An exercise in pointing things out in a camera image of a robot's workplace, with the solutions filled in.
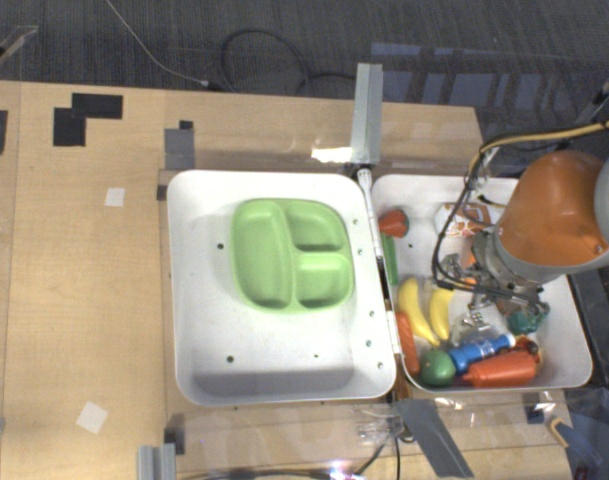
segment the green ball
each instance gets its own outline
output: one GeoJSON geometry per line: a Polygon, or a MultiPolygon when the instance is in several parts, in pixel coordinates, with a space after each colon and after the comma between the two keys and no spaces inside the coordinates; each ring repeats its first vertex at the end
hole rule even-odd
{"type": "Polygon", "coordinates": [[[451,356],[443,350],[432,349],[422,356],[420,378],[429,386],[448,386],[455,377],[451,356]]]}

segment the white wire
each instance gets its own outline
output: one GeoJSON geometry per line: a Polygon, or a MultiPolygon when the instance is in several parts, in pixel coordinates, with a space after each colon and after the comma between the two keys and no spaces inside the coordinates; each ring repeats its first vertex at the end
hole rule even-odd
{"type": "Polygon", "coordinates": [[[175,70],[165,66],[164,64],[162,64],[159,60],[157,60],[157,57],[155,57],[155,55],[153,55],[151,53],[151,51],[144,44],[144,41],[142,41],[140,39],[140,36],[138,36],[135,33],[133,28],[127,23],[127,21],[124,19],[124,17],[116,9],[116,7],[113,5],[113,2],[111,2],[110,0],[104,0],[104,1],[110,7],[111,11],[113,11],[115,13],[115,16],[117,16],[119,18],[119,20],[122,22],[122,25],[124,25],[126,27],[126,30],[128,30],[129,33],[133,36],[133,39],[135,39],[137,41],[137,43],[142,47],[142,50],[144,50],[144,53],[146,53],[146,55],[148,55],[149,59],[151,59],[151,61],[153,61],[153,63],[156,66],[158,66],[160,69],[166,71],[167,73],[170,73],[171,75],[177,76],[179,78],[183,78],[185,80],[189,80],[191,82],[198,83],[202,87],[208,87],[208,81],[206,81],[206,80],[200,80],[198,78],[193,78],[192,76],[188,76],[188,75],[185,75],[185,74],[180,73],[178,71],[175,71],[175,70]]]}

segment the green plate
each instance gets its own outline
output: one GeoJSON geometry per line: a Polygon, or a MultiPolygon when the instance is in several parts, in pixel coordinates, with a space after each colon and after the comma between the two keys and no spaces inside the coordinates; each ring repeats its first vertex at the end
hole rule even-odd
{"type": "Polygon", "coordinates": [[[237,290],[257,309],[331,309],[353,293],[346,228],[325,204],[247,201],[233,215],[231,250],[237,290]]]}

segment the toy banana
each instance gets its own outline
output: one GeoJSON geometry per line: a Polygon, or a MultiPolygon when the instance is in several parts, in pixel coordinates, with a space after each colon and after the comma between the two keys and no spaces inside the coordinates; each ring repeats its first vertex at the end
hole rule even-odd
{"type": "Polygon", "coordinates": [[[448,304],[453,298],[453,290],[435,288],[431,295],[428,317],[431,327],[441,340],[446,341],[449,335],[448,304]]]}
{"type": "Polygon", "coordinates": [[[408,316],[413,334],[424,338],[431,345],[437,347],[440,344],[440,340],[435,337],[426,318],[424,318],[424,314],[420,309],[418,295],[417,279],[411,277],[404,281],[402,286],[400,286],[398,294],[399,308],[408,316]]]}

